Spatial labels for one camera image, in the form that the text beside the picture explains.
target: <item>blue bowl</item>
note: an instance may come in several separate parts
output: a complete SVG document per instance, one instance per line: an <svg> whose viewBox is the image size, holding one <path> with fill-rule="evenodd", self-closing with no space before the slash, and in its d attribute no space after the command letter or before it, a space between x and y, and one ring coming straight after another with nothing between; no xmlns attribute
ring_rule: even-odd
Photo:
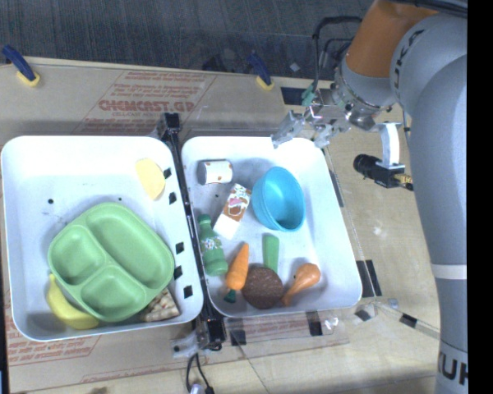
<svg viewBox="0 0 493 394"><path fill-rule="evenodd" d="M274 231L292 232L305 221L305 197L292 173L272 167L252 188L254 214L264 226Z"/></svg>

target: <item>toy bottle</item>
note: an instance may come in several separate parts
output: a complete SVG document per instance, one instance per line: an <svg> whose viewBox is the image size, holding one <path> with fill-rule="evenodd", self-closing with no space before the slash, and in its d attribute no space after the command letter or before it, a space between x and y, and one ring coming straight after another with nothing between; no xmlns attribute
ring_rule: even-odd
<svg viewBox="0 0 493 394"><path fill-rule="evenodd" d="M228 263L224 259L221 240L212 229L210 216L201 214L197 218L199 223L200 252L203 254L203 264L209 276L221 276L228 271Z"/></svg>

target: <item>carrot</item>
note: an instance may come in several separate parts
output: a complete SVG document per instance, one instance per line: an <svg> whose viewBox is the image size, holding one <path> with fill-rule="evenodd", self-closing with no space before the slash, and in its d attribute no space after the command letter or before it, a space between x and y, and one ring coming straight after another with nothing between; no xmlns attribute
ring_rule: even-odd
<svg viewBox="0 0 493 394"><path fill-rule="evenodd" d="M245 286L248 274L248 257L249 246L245 242L228 268L225 282L229 289L240 291Z"/></svg>
<svg viewBox="0 0 493 394"><path fill-rule="evenodd" d="M287 293L281 298L281 302L285 306L289 306L292 301L292 297L298 292L314 286L320 281L321 272L318 266L313 263L304 263L296 271L296 280Z"/></svg>

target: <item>green plate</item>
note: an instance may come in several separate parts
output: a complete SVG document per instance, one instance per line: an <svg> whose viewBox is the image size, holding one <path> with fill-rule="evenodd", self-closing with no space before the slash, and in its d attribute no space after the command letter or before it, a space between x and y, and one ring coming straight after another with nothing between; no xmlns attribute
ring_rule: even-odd
<svg viewBox="0 0 493 394"><path fill-rule="evenodd" d="M49 267L86 312L114 323L146 307L173 277L173 255L141 218L117 203L90 208L53 239Z"/></svg>

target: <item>plastic tray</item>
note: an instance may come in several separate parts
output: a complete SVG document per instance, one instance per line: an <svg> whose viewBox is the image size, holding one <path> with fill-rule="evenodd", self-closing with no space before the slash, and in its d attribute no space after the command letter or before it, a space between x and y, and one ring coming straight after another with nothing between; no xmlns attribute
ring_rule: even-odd
<svg viewBox="0 0 493 394"><path fill-rule="evenodd" d="M48 262L67 294L109 323L144 309L174 267L157 233L117 203L94 206L67 225L49 246Z"/></svg>
<svg viewBox="0 0 493 394"><path fill-rule="evenodd" d="M137 176L142 158L151 158L166 176L157 200ZM1 167L12 318L26 337L49 341L155 328L199 314L203 293L173 157L164 143L151 137L22 136L4 145ZM175 262L168 289L179 316L155 323L133 316L74 330L53 315L45 299L49 246L64 227L102 203L128 207L168 246Z"/></svg>
<svg viewBox="0 0 493 394"><path fill-rule="evenodd" d="M204 159L227 159L233 165L229 184L201 185L197 166ZM234 183L251 189L271 167L288 169L302 187L306 217L295 232L272 231L261 225L251 206L231 240L221 238L227 261L231 261L243 242L250 246L250 264L263 263L262 237L269 233L279 238L278 275L288 288L297 268L303 263L320 267L320 282L293 298L289 307L256 309L237 293L228 303L223 277L206 276L210 300L221 314L234 317L260 317L272 314L320 311L355 305L362 296L352 246L334 192L325 157L314 144L302 138L274 148L268 137L194 137L182 147L182 163L195 216L206 213L212 224L221 213Z"/></svg>

